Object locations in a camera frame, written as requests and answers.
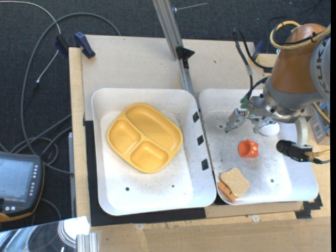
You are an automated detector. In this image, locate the white egg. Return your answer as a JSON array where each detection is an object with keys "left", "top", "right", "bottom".
[{"left": 259, "top": 121, "right": 281, "bottom": 137}]

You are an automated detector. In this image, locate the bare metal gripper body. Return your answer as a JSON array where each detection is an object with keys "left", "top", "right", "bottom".
[{"left": 246, "top": 94, "right": 302, "bottom": 123}]

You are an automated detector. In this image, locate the black cylinder on white bracket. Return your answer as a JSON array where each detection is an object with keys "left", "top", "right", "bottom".
[{"left": 276, "top": 116, "right": 314, "bottom": 163}]

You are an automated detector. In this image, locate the yellow divided plate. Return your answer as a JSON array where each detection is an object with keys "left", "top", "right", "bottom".
[{"left": 106, "top": 102, "right": 184, "bottom": 174}]

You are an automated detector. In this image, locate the beige bread slice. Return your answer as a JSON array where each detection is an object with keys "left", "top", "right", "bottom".
[{"left": 219, "top": 167, "right": 251, "bottom": 198}]

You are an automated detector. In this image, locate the pale flat board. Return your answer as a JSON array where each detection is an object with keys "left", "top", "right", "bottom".
[{"left": 80, "top": 34, "right": 305, "bottom": 219}]

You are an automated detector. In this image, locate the orange toast slice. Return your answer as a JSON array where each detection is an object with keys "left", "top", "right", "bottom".
[{"left": 216, "top": 182, "right": 237, "bottom": 203}]

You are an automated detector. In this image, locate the red cup with star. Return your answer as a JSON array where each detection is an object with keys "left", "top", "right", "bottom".
[{"left": 237, "top": 139, "right": 259, "bottom": 159}]

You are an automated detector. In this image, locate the white plastic tray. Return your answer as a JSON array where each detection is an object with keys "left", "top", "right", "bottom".
[
  {"left": 91, "top": 87, "right": 218, "bottom": 217},
  {"left": 198, "top": 88, "right": 320, "bottom": 206}
]

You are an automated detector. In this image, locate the blue and white carton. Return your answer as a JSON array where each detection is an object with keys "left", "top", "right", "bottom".
[{"left": 306, "top": 100, "right": 331, "bottom": 145}]

